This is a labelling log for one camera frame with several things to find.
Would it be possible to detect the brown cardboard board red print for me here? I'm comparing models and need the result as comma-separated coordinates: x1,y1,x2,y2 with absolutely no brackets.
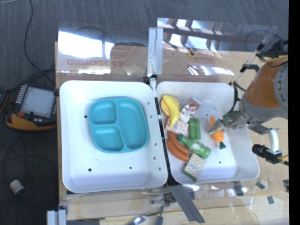
54,41,289,223

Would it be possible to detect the green asparagus bundle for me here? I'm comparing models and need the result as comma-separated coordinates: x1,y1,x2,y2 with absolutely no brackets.
188,117,202,141

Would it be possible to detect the blue divided plate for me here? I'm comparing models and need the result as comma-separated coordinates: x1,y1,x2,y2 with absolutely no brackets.
88,96,150,154

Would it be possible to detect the orange sausage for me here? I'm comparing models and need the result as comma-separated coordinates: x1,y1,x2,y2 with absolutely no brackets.
166,139,190,163
167,131,190,155

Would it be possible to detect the yellow banana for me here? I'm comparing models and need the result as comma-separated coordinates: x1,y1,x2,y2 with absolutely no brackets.
162,94,181,129

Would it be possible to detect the green bottle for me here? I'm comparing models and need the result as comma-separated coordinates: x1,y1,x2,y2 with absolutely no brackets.
177,134,212,160

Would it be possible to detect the orange carrot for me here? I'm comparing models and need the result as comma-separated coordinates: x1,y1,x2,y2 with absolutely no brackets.
209,115,226,150

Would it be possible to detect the yellow ridged biscuit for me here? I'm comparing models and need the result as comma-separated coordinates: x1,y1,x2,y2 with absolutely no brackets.
160,98,171,116

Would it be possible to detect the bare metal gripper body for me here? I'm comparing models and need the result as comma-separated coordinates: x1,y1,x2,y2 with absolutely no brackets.
222,110,253,130

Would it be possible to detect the white and orange packet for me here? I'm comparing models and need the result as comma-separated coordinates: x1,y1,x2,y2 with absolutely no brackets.
172,120,189,137

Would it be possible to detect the green and white carton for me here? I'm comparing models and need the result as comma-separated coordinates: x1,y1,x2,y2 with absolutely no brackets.
182,153,207,181

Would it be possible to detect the brown and white carton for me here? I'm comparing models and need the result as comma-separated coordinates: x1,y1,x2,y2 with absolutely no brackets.
179,96,203,124

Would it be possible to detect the black cylinder on white bracket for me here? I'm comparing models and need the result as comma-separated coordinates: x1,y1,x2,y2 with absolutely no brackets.
251,128,283,165

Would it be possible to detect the small grey can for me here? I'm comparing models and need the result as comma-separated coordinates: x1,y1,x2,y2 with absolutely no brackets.
9,179,25,195

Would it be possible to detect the white plastic tray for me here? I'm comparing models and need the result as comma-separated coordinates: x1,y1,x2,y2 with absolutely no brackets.
155,81,261,185
59,79,169,194

